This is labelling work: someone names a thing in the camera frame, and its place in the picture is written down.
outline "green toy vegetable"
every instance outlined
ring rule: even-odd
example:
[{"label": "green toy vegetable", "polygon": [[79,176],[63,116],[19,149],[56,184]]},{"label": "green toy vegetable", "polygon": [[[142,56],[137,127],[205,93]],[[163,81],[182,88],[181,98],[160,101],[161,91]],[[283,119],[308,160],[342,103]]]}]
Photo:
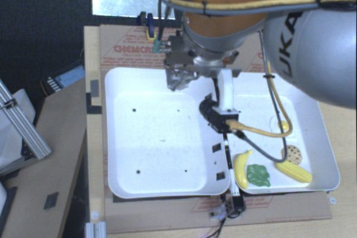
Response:
[{"label": "green toy vegetable", "polygon": [[267,168],[258,164],[250,164],[247,166],[247,179],[249,183],[258,187],[269,187],[271,185],[269,181],[270,175],[267,172]]}]

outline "cardboard surface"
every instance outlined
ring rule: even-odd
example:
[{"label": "cardboard surface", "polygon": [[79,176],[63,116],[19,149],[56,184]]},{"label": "cardboard surface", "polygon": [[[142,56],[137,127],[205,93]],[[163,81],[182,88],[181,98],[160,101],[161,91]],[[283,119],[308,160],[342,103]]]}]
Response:
[{"label": "cardboard surface", "polygon": [[[117,66],[163,68],[164,55],[152,54],[152,43],[146,40],[145,27],[101,26],[100,68],[98,79]],[[165,36],[175,29],[165,29]],[[243,71],[264,70],[258,35],[251,35],[239,49],[235,67]],[[214,227],[217,220],[209,212],[221,204],[219,197],[189,197],[163,200],[121,200],[113,197],[108,187],[105,90],[101,84],[103,105],[103,167],[105,220],[109,234],[191,227]],[[326,193],[291,193],[277,196],[252,196],[246,199],[247,210],[227,225],[264,224],[268,222],[320,220],[331,218]]]}]

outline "toy banana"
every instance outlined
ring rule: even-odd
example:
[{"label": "toy banana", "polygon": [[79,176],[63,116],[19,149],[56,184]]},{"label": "toy banana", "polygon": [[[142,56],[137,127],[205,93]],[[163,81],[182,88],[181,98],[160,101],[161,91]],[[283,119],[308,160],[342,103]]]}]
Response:
[{"label": "toy banana", "polygon": [[241,188],[248,187],[247,175],[245,174],[245,164],[247,163],[250,154],[253,154],[253,150],[249,150],[243,154],[238,155],[234,161],[235,180],[238,182]]}]

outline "cable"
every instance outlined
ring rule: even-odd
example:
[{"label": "cable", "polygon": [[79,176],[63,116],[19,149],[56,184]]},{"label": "cable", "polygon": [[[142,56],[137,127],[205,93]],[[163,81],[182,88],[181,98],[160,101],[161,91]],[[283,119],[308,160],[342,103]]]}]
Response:
[{"label": "cable", "polygon": [[[203,10],[244,10],[253,8],[263,8],[271,6],[297,5],[297,4],[317,4],[316,0],[259,0],[244,3],[207,3],[203,5],[200,2],[193,2],[187,0],[169,0],[171,3],[190,8],[197,8]],[[327,2],[356,2],[356,0],[320,0],[321,3]]]},{"label": "cable", "polygon": [[230,215],[228,215],[227,217],[230,218],[230,219],[236,219],[237,217],[240,216],[240,214],[241,214],[241,212],[234,211]]},{"label": "cable", "polygon": [[161,9],[161,4],[162,4],[162,0],[158,0],[158,35],[157,35],[157,40],[161,41],[162,40],[162,36],[163,36],[163,30],[165,29],[165,25],[167,24],[168,21],[168,16],[169,16],[169,11],[168,9],[166,9],[165,11],[165,19],[164,22],[162,22],[162,9]]},{"label": "cable", "polygon": [[44,87],[44,84],[42,83],[42,80],[40,80],[40,86],[41,86],[41,89],[42,89],[42,91],[44,92],[44,94],[45,94],[46,96],[48,96],[48,93],[46,92],[46,89],[45,89],[45,87]]},{"label": "cable", "polygon": [[[286,111],[284,110],[283,106],[282,106],[282,103],[280,101],[280,98],[277,94],[277,91],[276,91],[276,88],[274,86],[274,82],[272,80],[272,74],[271,74],[271,68],[270,68],[270,65],[269,65],[269,62],[267,61],[267,58],[266,58],[266,53],[265,53],[265,48],[264,48],[264,42],[263,42],[263,32],[260,31],[259,32],[259,36],[260,36],[260,44],[262,46],[262,54],[263,54],[263,62],[264,62],[264,68],[265,68],[265,71],[266,71],[266,76],[265,78],[267,79],[267,84],[268,84],[268,89],[269,89],[269,94],[271,96],[271,99],[272,99],[272,103],[273,103],[273,106],[274,106],[274,110],[275,110],[275,114],[278,118],[278,123],[279,123],[279,128],[280,128],[280,131],[281,133],[270,133],[270,132],[266,132],[266,131],[263,131],[263,130],[260,130],[260,129],[256,129],[256,128],[252,128],[252,127],[246,127],[245,125],[241,124],[242,126],[245,127],[245,130],[248,130],[248,131],[253,131],[255,133],[259,133],[259,134],[266,134],[268,133],[267,136],[270,136],[270,137],[277,137],[278,135],[281,135],[281,138],[283,139],[283,146],[284,146],[284,155],[283,155],[283,158],[282,159],[277,159],[275,157],[272,157],[271,155],[269,155],[267,152],[265,152],[263,149],[261,149],[260,147],[258,147],[254,142],[252,142],[243,132],[241,129],[236,129],[233,131],[233,134],[236,135],[239,139],[242,139],[244,141],[246,141],[248,144],[250,144],[254,149],[256,149],[259,153],[261,153],[263,156],[265,156],[266,158],[272,160],[273,162],[276,162],[276,163],[283,163],[286,159],[287,159],[287,155],[288,155],[288,150],[287,150],[287,143],[286,143],[286,140],[285,140],[285,137],[288,136],[291,132],[292,132],[292,123],[290,121],[290,118],[287,116],[287,113]],[[276,101],[278,102],[278,105],[282,111],[282,113],[284,114],[284,117],[286,118],[286,120],[288,121],[288,126],[289,126],[289,131],[284,133],[284,130],[283,130],[283,126],[282,126],[282,122],[281,122],[281,118],[280,118],[280,114],[279,114],[279,110],[278,110],[278,107],[277,107],[277,103]],[[227,120],[227,121],[232,121],[234,123],[239,123],[237,122],[236,120]]]},{"label": "cable", "polygon": [[214,231],[211,235],[206,236],[205,238],[212,238],[212,237],[218,238],[219,235],[221,234],[225,220],[226,220],[226,218],[222,219],[221,224],[219,225],[218,229],[216,231]]},{"label": "cable", "polygon": [[261,0],[250,1],[245,3],[207,3],[193,2],[188,0],[162,0],[167,5],[174,9],[202,14],[205,10],[206,14],[212,16],[228,16],[239,14],[267,13],[272,11],[286,11],[290,9],[317,9],[323,3],[341,3],[353,2],[356,0]]},{"label": "cable", "polygon": [[212,81],[214,84],[214,91],[216,93],[216,99],[217,99],[217,103],[219,104],[219,88],[218,88],[218,79],[216,77],[212,77]]},{"label": "cable", "polygon": [[277,90],[275,88],[275,84],[273,82],[273,79],[272,79],[272,76],[271,76],[271,67],[270,67],[270,64],[269,62],[267,61],[266,62],[266,67],[267,67],[267,71],[268,71],[268,75],[267,75],[267,79],[269,80],[269,84],[270,84],[270,88],[272,90],[272,92],[274,93],[274,97],[276,98],[276,101],[278,103],[278,106],[281,110],[281,112],[283,113],[286,121],[287,121],[287,124],[289,126],[289,129],[288,131],[284,132],[284,133],[271,133],[271,132],[268,132],[268,131],[264,131],[264,130],[261,130],[261,129],[257,129],[257,128],[254,128],[254,127],[250,127],[250,126],[246,126],[244,124],[242,124],[241,122],[238,122],[236,120],[227,120],[226,121],[226,124],[229,126],[229,129],[230,130],[246,130],[246,131],[250,131],[250,132],[253,132],[253,133],[257,133],[257,134],[260,134],[260,135],[264,135],[264,136],[268,136],[268,137],[273,137],[273,138],[284,138],[286,136],[289,136],[291,133],[292,133],[292,123],[291,123],[291,120],[288,116],[288,114],[286,113],[285,111],[285,108],[280,100],[280,97],[277,93]]}]

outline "cookie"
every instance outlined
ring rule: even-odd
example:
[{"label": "cookie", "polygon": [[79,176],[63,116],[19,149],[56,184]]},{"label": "cookie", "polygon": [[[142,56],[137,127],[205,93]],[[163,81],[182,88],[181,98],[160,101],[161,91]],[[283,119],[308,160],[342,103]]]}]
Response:
[{"label": "cookie", "polygon": [[[288,157],[287,157],[287,161],[299,165],[302,161],[302,156],[301,156],[301,152],[299,150],[299,148],[297,148],[294,145],[288,145]],[[281,155],[284,155],[284,148],[281,150]]]}]

